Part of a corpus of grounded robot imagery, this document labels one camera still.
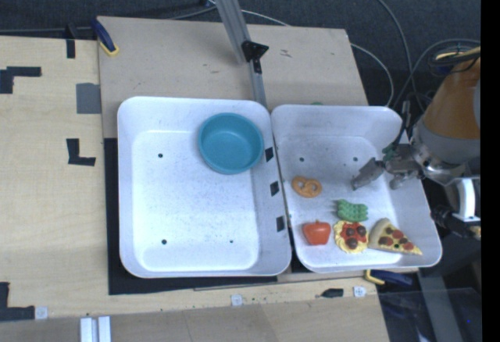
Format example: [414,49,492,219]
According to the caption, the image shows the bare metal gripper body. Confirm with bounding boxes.
[384,144,468,186]

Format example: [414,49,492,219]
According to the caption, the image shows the orange toy pretzel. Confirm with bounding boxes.
[291,175,323,199]

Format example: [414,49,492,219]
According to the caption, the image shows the green toy pea pods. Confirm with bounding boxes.
[336,198,370,223]

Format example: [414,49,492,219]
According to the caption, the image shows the black cylinder on white bracket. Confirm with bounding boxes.
[430,176,481,240]

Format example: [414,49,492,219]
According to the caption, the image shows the toy spaghetti with meatballs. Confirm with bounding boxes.
[332,219,370,255]

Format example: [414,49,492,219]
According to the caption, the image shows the red toy bell pepper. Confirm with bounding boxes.
[301,219,333,247]

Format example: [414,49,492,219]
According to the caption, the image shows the toy pizza slice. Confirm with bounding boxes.
[367,217,424,257]

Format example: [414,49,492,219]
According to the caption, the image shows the white plastic tray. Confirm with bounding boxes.
[270,103,444,275]
[116,95,293,280]

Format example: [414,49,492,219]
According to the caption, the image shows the brown cardboard board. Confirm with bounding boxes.
[96,15,386,319]

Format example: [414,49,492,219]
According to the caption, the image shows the blue bowl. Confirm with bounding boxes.
[197,112,266,176]

